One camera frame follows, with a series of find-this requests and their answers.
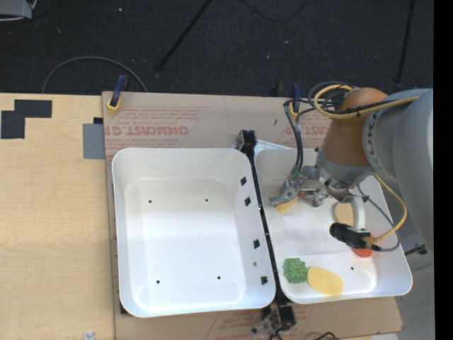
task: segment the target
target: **black floor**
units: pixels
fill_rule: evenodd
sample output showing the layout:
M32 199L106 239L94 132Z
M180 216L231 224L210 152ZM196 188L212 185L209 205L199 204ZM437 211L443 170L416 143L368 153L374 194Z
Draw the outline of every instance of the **black floor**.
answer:
M206 0L38 0L31 20L0 21L0 92L97 95L120 74L128 91L187 94L432 88L434 0L413 1L409 18L411 0L212 0L157 79Z

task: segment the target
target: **cardboard sheet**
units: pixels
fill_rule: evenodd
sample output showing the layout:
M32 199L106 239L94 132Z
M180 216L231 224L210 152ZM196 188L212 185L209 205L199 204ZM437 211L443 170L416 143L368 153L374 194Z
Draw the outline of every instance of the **cardboard sheet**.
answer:
M282 104L287 98L122 93L121 106L107 109L112 92L103 92L105 162L117 340L251 339L260 310L207 312L141 319L122 313L118 295L117 244L111 163L126 147L230 147L241 130L259 140L295 147ZM308 108L302 104L301 110ZM322 144L330 120L316 111L301 118L304 147ZM296 326L283 339L312 340L325 332L348 338L403 329L395 299L348 300L316 305L292 304Z

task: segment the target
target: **yellow cable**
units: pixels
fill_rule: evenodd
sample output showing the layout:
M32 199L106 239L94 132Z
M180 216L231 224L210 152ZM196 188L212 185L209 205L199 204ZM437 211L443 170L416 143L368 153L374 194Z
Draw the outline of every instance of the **yellow cable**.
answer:
M313 98L313 105L314 105L315 109L318 112L320 112L322 115L327 116L329 118L339 118L339 119L354 118L354 117L357 117L358 113L360 113L360 114L369 113L369 112L381 110L383 108L403 105L406 103L413 102L419 97L419 96L406 97L406 98L402 98L402 99L399 99L396 101L386 102L386 103L380 104L375 107L366 108L366 109L358 110L357 112L351 112L351 113L332 113L332 112L325 111L324 109L322 109L322 107L320 107L320 105L318 103L319 98L321 97L322 94L326 93L327 91L331 91L332 89L338 89L338 88L352 90L352 88L349 86L342 86L341 84L334 84L332 86L328 86L324 89L321 89Z
M342 84L339 84L339 85L336 85L336 86L330 86L330 87L334 87L334 88L340 88L340 89L345 89L347 91L352 91L354 88L351 87L351 86L346 86L346 85L342 85ZM291 115L291 117L293 118L297 118L297 116L301 113L302 111L302 105L300 105L299 107L299 112L294 112L294 104L293 102L289 102L288 104L288 108L289 108L289 114Z
M374 175L374 177L391 194L391 196L393 196L396 199L396 201L398 201L398 203L400 203L401 207L403 208L403 214L402 214L401 219L399 220L398 224L395 225L394 227L392 227L389 231L383 233L383 235L380 235L379 237L367 238L366 242L370 246L373 244L376 244L383 238L388 237L390 234L396 232L401 227L401 225L403 225L403 223L406 220L406 217L408 215L408 210L407 210L406 204L404 204L403 200L398 196L398 194L396 194L381 178L379 178L378 175Z

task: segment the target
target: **white tray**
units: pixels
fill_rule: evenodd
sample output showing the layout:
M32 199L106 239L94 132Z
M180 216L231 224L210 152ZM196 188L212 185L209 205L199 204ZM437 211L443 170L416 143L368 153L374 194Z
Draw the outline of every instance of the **white tray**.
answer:
M304 164L314 165L315 161L314 150L305 149ZM275 195L295 162L294 149L265 149L256 156L265 216L285 295L294 302L310 304L406 294L412 287L412 275L401 246L391 252L374 252L371 257L362 258L330 235L336 200L325 199L320 207L314 208L310 201L299 199L283 214L270 204L268 198ZM361 188L389 214L376 179L370 176ZM371 233L381 235L391 228L370 202L365 203L365 210L366 228ZM379 246L389 248L396 243L396 234L391 234L380 241ZM343 279L343 291L327 296L316 292L307 283L289 283L283 276L282 266L286 258L294 257L305 261L307 267L318 266L338 274Z
M120 299L136 317L262 308L275 282L247 157L129 148L112 163Z

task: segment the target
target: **black tripod leg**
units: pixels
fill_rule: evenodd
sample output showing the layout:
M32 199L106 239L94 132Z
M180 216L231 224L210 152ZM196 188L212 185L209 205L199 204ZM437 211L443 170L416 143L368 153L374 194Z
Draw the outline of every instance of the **black tripod leg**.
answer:
M188 33L192 30L193 26L197 23L198 19L201 17L201 15L205 12L209 4L211 4L212 0L206 0L206 2L202 5L200 10L197 12L197 14L193 17L187 28L183 31L181 36L178 38L178 40L175 42L173 47L168 51L166 56L161 60L161 62L156 65L156 78L159 78L161 75L162 68L164 68L165 63L167 63L167 60L170 59L171 55L178 49L178 46L182 43L182 41L185 39L185 37L188 35Z
M397 87L401 86L401 75L403 74L404 61L406 60L406 52L408 49L409 34L411 32L411 24L412 24L412 18L414 16L414 14L415 14L415 0L411 0L411 2L409 3L409 9L408 9L408 20L406 21L406 33L404 35L403 51L401 52L398 73L395 78L395 84L397 85Z

